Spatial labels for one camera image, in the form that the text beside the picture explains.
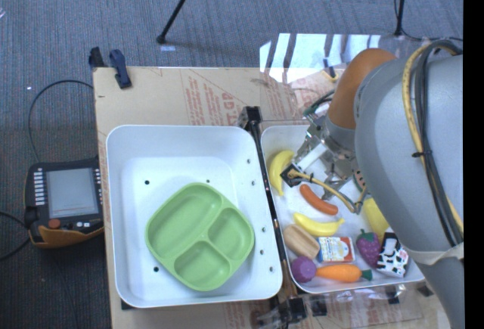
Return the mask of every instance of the green plate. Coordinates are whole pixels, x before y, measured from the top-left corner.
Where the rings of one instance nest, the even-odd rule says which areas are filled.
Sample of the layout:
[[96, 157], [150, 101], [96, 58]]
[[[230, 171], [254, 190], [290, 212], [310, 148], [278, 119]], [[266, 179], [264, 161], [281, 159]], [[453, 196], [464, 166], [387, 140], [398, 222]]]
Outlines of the green plate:
[[252, 225], [215, 188], [192, 183], [174, 193], [150, 217], [148, 249], [180, 282], [199, 291], [222, 286], [254, 245]]

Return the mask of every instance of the orange carrot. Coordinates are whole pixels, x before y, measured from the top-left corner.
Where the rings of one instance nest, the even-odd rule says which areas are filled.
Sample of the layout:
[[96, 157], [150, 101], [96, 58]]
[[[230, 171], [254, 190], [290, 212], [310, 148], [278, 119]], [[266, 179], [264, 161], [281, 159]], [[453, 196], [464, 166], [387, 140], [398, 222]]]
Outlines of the orange carrot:
[[371, 281], [373, 278], [371, 270], [362, 271], [357, 265], [353, 265], [352, 263], [318, 267], [316, 269], [316, 276], [341, 282], [356, 282], [359, 278], [365, 278]]
[[328, 215], [336, 215], [338, 213], [338, 207], [329, 204], [327, 201], [320, 199], [315, 192], [309, 187], [309, 185], [301, 184], [299, 192], [306, 199], [306, 201], [318, 211], [327, 213]]

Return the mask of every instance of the toy strawberry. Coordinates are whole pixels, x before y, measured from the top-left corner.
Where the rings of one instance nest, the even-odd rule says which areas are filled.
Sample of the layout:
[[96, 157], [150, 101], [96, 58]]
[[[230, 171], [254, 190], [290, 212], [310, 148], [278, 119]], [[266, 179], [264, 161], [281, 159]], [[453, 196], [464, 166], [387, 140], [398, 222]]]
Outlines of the toy strawberry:
[[380, 255], [381, 245], [378, 236], [374, 232], [365, 232], [356, 238], [356, 246], [363, 260], [372, 268], [377, 267], [378, 256]]

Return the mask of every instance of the button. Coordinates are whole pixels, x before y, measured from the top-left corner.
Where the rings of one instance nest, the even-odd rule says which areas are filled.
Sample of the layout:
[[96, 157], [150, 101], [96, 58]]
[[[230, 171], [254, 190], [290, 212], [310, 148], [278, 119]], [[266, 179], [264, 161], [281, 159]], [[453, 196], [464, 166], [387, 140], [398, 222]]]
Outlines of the button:
[[59, 219], [50, 219], [48, 221], [48, 227], [50, 229], [58, 229], [61, 226], [61, 221]]

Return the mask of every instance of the orange sausage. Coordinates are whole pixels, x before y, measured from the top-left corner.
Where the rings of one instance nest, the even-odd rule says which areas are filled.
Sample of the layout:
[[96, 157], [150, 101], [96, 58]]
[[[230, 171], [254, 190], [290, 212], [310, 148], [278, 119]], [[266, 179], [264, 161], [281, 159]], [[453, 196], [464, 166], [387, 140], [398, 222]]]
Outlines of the orange sausage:
[[301, 184], [299, 192], [304, 199], [318, 211], [326, 213], [328, 215], [336, 215], [338, 213], [338, 207], [334, 204], [329, 204], [327, 201], [320, 199], [315, 192], [309, 187], [309, 185]]

